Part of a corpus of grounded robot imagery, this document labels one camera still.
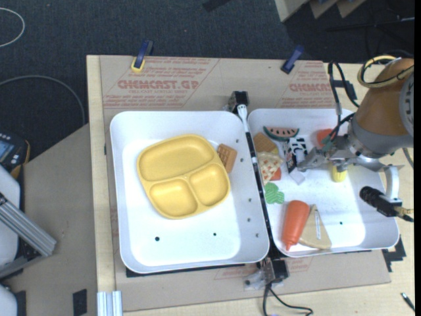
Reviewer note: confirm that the black and white milk carton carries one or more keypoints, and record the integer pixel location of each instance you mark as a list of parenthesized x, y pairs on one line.
[(296, 148)]

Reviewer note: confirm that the brown toy waffle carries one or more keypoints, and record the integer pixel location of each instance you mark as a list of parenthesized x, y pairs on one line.
[(227, 156)]

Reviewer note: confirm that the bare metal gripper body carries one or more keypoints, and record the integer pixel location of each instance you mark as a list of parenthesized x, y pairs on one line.
[(356, 155)]

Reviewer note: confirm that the orange squeeze bottle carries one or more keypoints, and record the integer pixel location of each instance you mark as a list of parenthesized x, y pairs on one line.
[(294, 221)]

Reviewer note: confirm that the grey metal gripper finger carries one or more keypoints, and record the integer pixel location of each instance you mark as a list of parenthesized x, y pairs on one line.
[(312, 160), (342, 166)]

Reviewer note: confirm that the toy watermelon slice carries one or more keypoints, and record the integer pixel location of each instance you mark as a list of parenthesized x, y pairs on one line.
[(279, 133)]

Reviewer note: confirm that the black cylinder on white bracket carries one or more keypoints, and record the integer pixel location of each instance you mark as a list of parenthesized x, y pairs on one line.
[(378, 199)]

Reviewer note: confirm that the yellow divided plate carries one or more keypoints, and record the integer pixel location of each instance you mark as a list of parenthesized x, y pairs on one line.
[(177, 163)]

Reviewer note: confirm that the green toy broccoli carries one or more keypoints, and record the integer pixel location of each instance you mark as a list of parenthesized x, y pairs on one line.
[(273, 193)]

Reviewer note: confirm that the small orange-red toy piece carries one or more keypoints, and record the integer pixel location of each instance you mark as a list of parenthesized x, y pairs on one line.
[(277, 175)]

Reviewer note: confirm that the yellow toy corn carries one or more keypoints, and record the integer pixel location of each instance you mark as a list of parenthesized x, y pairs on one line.
[(338, 176)]

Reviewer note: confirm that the white plastic tray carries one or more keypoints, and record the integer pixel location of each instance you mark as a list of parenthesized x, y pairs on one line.
[(342, 209), (184, 242)]

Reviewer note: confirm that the beige toy sandwich wedge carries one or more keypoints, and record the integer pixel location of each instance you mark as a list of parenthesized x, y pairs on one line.
[(317, 234)]

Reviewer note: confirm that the brown toy bread slice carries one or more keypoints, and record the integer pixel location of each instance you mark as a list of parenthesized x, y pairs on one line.
[(264, 143)]

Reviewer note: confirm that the brown cardboard board red print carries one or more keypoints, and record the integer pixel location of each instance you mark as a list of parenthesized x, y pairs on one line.
[(184, 87)]

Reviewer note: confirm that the thin black and white rod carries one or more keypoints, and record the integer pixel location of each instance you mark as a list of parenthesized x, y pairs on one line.
[(254, 156)]

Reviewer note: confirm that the black pen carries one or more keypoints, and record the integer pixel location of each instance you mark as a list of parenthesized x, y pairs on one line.
[(408, 301)]

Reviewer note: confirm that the toy lattice pie slice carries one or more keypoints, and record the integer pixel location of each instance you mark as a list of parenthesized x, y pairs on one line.
[(268, 165)]

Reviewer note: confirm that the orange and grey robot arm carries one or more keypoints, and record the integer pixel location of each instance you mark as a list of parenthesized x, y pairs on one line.
[(378, 117)]

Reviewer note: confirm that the red toy tomato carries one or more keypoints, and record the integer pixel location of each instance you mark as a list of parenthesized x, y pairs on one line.
[(324, 136)]

